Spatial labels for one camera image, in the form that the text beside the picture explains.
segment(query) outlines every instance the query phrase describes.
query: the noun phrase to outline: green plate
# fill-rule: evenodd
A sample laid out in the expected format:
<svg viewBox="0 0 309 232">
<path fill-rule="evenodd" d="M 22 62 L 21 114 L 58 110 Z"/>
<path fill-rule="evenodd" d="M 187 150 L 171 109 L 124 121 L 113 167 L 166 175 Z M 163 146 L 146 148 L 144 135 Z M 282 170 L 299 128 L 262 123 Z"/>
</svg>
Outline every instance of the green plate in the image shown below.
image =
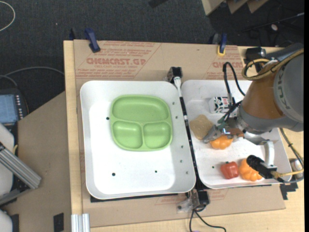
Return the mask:
<svg viewBox="0 0 309 232">
<path fill-rule="evenodd" d="M 119 96 L 112 102 L 110 122 L 113 140 L 122 149 L 160 150 L 172 141 L 169 106 L 155 96 Z"/>
</svg>

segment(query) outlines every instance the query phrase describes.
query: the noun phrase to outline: black wire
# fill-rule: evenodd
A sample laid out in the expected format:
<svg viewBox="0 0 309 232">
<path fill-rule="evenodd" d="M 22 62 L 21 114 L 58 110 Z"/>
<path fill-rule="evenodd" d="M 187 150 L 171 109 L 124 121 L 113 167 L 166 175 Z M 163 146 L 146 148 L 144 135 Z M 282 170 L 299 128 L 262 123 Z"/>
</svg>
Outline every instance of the black wire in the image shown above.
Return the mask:
<svg viewBox="0 0 309 232">
<path fill-rule="evenodd" d="M 237 75 L 235 73 L 235 70 L 234 70 L 234 67 L 232 66 L 232 64 L 230 62 L 226 62 L 224 65 L 223 65 L 223 68 L 222 68 L 222 71 L 224 73 L 224 82 L 225 82 L 225 85 L 226 85 L 226 89 L 227 89 L 227 92 L 230 94 L 231 91 L 230 91 L 230 88 L 229 88 L 229 85 L 228 85 L 228 82 L 227 82 L 227 75 L 226 75 L 226 66 L 229 66 L 233 72 L 233 75 L 234 75 L 234 79 L 235 79 L 235 82 L 236 82 L 236 86 L 238 88 L 238 90 L 240 91 L 240 93 L 245 96 L 246 94 L 241 90 L 240 86 L 239 86 L 239 83 L 238 83 L 238 79 L 237 79 Z"/>
<path fill-rule="evenodd" d="M 30 71 L 30 70 L 49 70 L 49 71 L 54 71 L 54 72 L 58 72 L 59 74 L 64 75 L 64 73 L 62 71 L 59 71 L 57 69 L 51 68 L 51 67 L 45 67 L 45 66 L 35 66 L 35 67 L 27 67 L 27 68 L 22 68 L 16 71 L 12 71 L 10 73 L 5 74 L 5 76 L 9 76 L 18 72 L 24 72 L 24 71 Z"/>
<path fill-rule="evenodd" d="M 192 210 L 192 214 L 191 214 L 191 218 L 190 218 L 190 222 L 189 222 L 189 229 L 190 229 L 190 232 L 192 232 L 192 228 L 191 228 L 191 224 L 192 224 L 192 218 L 193 218 L 193 215 L 194 213 L 198 216 L 199 219 L 201 219 L 201 221 L 206 224 L 207 226 L 209 227 L 212 227 L 212 228 L 216 228 L 216 229 L 223 229 L 225 232 L 226 232 L 226 229 L 224 227 L 221 227 L 221 226 L 214 226 L 214 225 L 210 225 L 208 224 L 198 213 L 197 213 L 197 210 L 196 209 L 193 209 Z"/>
<path fill-rule="evenodd" d="M 285 184 L 291 184 L 291 183 L 297 183 L 297 182 L 300 182 L 304 179 L 304 172 L 303 172 L 303 176 L 300 177 L 299 179 L 294 179 L 294 180 L 289 180 L 289 181 L 286 181 L 282 178 L 278 178 L 277 180 L 281 183 L 285 183 Z"/>
<path fill-rule="evenodd" d="M 304 168 L 304 163 L 301 159 L 301 156 L 296 152 L 296 150 L 294 149 L 294 147 L 292 146 L 293 144 L 290 142 L 290 140 L 288 139 L 287 135 L 285 134 L 283 128 L 280 128 L 280 131 L 282 133 L 283 138 L 285 139 L 285 141 L 287 142 L 288 146 L 292 149 L 293 153 L 295 154 L 295 156 L 297 157 L 297 159 L 300 162 L 300 165 L 302 166 L 302 168 Z"/>
<path fill-rule="evenodd" d="M 12 78 L 10 78 L 10 77 L 8 77 L 8 76 L 6 76 L 6 75 L 0 75 L 0 79 L 1 79 L 1 78 L 5 78 L 6 80 L 11 81 L 11 82 L 15 85 L 15 87 L 17 87 L 17 82 L 14 81 L 14 79 L 12 79 Z"/>
<path fill-rule="evenodd" d="M 252 60 L 252 64 L 251 65 L 248 65 L 249 63 L 247 63 L 246 66 L 244 67 L 244 69 L 245 69 L 244 75 L 247 76 L 248 69 L 251 68 L 254 64 L 257 64 L 257 63 L 265 63 L 265 61 L 264 60 L 262 60 L 262 61 L 254 61 L 254 60 Z"/>
<path fill-rule="evenodd" d="M 201 212 L 201 211 L 205 210 L 205 208 L 206 208 L 206 205 L 203 205 L 202 207 L 201 206 L 196 207 L 195 210 L 197 212 Z"/>
<path fill-rule="evenodd" d="M 194 215 L 194 209 L 192 210 L 192 214 L 191 214 L 191 218 L 190 218 L 190 222 L 189 222 L 189 230 L 190 230 L 190 232 L 192 232 L 191 223 L 192 223 L 193 215 Z"/>
<path fill-rule="evenodd" d="M 233 104 L 229 110 L 227 111 L 227 113 L 225 114 L 225 116 L 227 116 L 227 118 L 225 119 L 225 122 L 227 122 L 227 120 L 230 118 L 231 113 L 241 104 L 242 101 L 239 101 L 235 104 Z"/>
</svg>

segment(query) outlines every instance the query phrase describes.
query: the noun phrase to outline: wooden table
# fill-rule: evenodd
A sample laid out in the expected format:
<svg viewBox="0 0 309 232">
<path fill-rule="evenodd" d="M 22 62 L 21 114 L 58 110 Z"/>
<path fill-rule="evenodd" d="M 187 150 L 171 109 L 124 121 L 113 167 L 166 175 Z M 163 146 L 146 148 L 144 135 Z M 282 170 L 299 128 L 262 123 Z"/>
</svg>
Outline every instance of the wooden table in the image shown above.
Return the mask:
<svg viewBox="0 0 309 232">
<path fill-rule="evenodd" d="M 245 47 L 239 47 L 243 54 Z M 76 114 L 77 100 L 74 72 L 74 45 L 72 41 L 64 42 L 64 61 L 66 77 L 66 101 L 68 118 L 68 142 L 69 142 L 69 162 L 70 162 L 70 189 L 71 189 L 71 211 L 72 214 L 83 213 L 82 190 L 80 178 L 80 159 L 79 159 L 79 139 L 78 121 Z M 287 131 L 294 146 L 303 155 L 303 132 Z M 291 151 L 287 150 L 288 157 L 293 158 Z M 298 183 L 296 192 L 288 193 L 288 200 L 285 202 L 286 209 L 256 212 L 248 214 L 224 215 L 207 217 L 209 224 L 224 226 L 228 232 L 239 231 L 304 231 L 304 182 Z M 220 231 L 205 227 L 198 218 L 193 219 L 193 230 L 195 231 Z M 158 221 L 139 224 L 109 226 L 92 228 L 92 232 L 107 231 L 189 231 L 189 220 L 178 219 L 170 221 Z"/>
</svg>

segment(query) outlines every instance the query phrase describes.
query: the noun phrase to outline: orange bell pepper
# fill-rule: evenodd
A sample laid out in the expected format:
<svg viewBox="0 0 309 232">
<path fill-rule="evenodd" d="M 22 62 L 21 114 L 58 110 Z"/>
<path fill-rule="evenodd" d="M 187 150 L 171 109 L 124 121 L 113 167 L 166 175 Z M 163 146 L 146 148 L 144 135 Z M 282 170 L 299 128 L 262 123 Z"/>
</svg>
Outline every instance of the orange bell pepper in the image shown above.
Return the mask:
<svg viewBox="0 0 309 232">
<path fill-rule="evenodd" d="M 210 144 L 214 149 L 225 149 L 229 147 L 232 142 L 233 138 L 229 139 L 226 135 L 222 135 L 216 140 L 210 141 Z"/>
<path fill-rule="evenodd" d="M 242 160 L 239 167 L 239 172 L 241 177 L 245 180 L 256 181 L 263 178 L 258 171 L 248 165 L 247 159 Z"/>
</svg>

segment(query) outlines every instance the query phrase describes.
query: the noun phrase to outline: white tray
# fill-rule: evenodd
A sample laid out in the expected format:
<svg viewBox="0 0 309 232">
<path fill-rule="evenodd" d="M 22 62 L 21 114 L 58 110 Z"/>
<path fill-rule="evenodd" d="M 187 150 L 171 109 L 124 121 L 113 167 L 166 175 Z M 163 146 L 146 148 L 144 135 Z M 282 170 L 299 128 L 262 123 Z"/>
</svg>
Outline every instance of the white tray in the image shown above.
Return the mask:
<svg viewBox="0 0 309 232">
<path fill-rule="evenodd" d="M 182 193 L 196 176 L 177 89 L 168 82 L 89 81 L 81 88 L 86 186 L 97 199 Z M 158 151 L 121 149 L 112 138 L 112 101 L 128 94 L 164 100 L 171 112 L 173 139 Z"/>
<path fill-rule="evenodd" d="M 239 81 L 239 85 L 244 92 L 247 91 L 251 81 Z M 229 81 L 231 93 L 236 102 L 243 99 L 242 94 L 238 91 L 235 81 Z M 208 102 L 212 97 L 227 95 L 224 81 L 208 81 L 208 80 L 189 80 L 182 85 L 183 99 L 186 106 L 188 120 L 191 121 L 199 115 L 205 115 L 212 123 L 217 121 L 223 114 L 211 114 Z M 191 131 L 192 144 L 194 148 L 195 158 L 197 162 L 198 175 L 202 183 L 214 189 L 268 185 L 278 183 L 275 179 L 261 179 L 259 181 L 246 181 L 240 176 L 233 179 L 225 179 L 220 171 L 220 166 L 225 162 L 235 161 L 239 166 L 241 160 L 249 155 L 255 155 L 261 159 L 265 159 L 265 149 L 263 146 L 256 146 L 245 139 L 238 139 L 225 150 L 216 150 L 211 145 L 205 144 L 198 140 Z M 287 173 L 291 171 L 291 165 L 282 144 L 280 134 L 277 129 L 261 135 L 265 139 L 274 140 L 275 161 L 278 172 Z"/>
</svg>

